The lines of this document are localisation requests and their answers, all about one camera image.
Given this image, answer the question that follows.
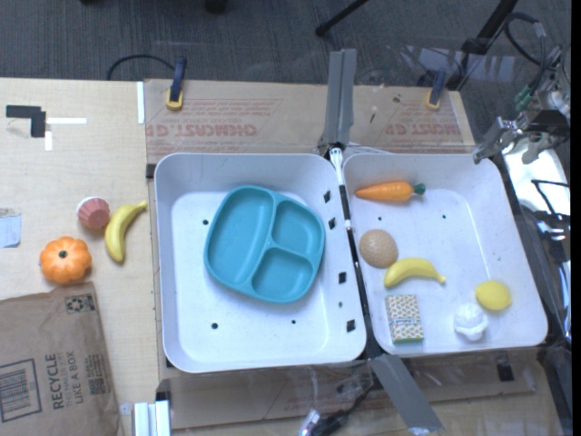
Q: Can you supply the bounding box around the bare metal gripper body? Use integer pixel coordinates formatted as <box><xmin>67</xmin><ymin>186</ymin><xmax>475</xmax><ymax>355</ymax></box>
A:
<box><xmin>521</xmin><ymin>73</ymin><xmax>572</xmax><ymax>139</ymax></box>

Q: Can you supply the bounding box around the yellow lemon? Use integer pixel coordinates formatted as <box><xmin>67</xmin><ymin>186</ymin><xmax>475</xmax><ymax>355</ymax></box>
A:
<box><xmin>474</xmin><ymin>280</ymin><xmax>513</xmax><ymax>312</ymax></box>

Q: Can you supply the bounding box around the tan round ball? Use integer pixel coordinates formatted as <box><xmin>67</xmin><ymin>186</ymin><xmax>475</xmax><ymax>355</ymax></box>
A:
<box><xmin>359</xmin><ymin>228</ymin><xmax>399</xmax><ymax>270</ymax></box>

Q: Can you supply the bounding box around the thin black and white rod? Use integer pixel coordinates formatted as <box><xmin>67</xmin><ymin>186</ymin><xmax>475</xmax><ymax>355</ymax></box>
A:
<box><xmin>330</xmin><ymin>148</ymin><xmax>380</xmax><ymax>361</ymax></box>

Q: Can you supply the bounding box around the brown paper bag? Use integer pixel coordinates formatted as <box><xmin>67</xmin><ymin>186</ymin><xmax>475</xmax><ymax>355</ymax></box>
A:
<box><xmin>0</xmin><ymin>282</ymin><xmax>122</xmax><ymax>436</ymax></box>

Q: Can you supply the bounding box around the white plastic tray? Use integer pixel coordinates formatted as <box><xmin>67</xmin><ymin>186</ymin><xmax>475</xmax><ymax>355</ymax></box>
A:
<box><xmin>153</xmin><ymin>152</ymin><xmax>368</xmax><ymax>374</ymax></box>
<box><xmin>340</xmin><ymin>152</ymin><xmax>549</xmax><ymax>359</ymax></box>

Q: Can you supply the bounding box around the brown cardboard board red print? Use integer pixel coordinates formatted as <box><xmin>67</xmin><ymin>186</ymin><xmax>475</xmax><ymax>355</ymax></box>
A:
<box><xmin>143</xmin><ymin>78</ymin><xmax>553</xmax><ymax>430</ymax></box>

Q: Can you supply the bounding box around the pink cupcake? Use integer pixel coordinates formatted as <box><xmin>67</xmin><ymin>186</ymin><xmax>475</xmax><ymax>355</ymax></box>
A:
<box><xmin>76</xmin><ymin>196</ymin><xmax>112</xmax><ymax>232</ymax></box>

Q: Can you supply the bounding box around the yellow patterned carton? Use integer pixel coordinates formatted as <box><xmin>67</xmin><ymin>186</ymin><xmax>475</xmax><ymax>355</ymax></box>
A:
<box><xmin>384</xmin><ymin>293</ymin><xmax>425</xmax><ymax>345</ymax></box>

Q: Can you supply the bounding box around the white lumpy toy food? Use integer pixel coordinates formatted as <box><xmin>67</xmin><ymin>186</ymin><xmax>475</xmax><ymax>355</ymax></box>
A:
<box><xmin>453</xmin><ymin>302</ymin><xmax>490</xmax><ymax>342</ymax></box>

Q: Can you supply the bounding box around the orange carrot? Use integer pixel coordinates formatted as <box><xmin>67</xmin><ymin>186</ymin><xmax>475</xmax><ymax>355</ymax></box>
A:
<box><xmin>353</xmin><ymin>180</ymin><xmax>427</xmax><ymax>203</ymax></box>

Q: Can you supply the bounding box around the orange pumpkin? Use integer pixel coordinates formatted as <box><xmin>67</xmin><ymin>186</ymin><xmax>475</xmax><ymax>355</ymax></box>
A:
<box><xmin>38</xmin><ymin>235</ymin><xmax>94</xmax><ymax>286</ymax></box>

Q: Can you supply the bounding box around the yellow banana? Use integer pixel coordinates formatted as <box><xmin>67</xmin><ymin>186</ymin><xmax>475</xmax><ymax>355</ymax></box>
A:
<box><xmin>104</xmin><ymin>199</ymin><xmax>149</xmax><ymax>264</ymax></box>
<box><xmin>383</xmin><ymin>257</ymin><xmax>447</xmax><ymax>289</ymax></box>

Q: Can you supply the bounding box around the blue divided plate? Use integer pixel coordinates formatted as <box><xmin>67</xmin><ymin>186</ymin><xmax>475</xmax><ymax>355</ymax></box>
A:
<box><xmin>202</xmin><ymin>184</ymin><xmax>327</xmax><ymax>305</ymax></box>

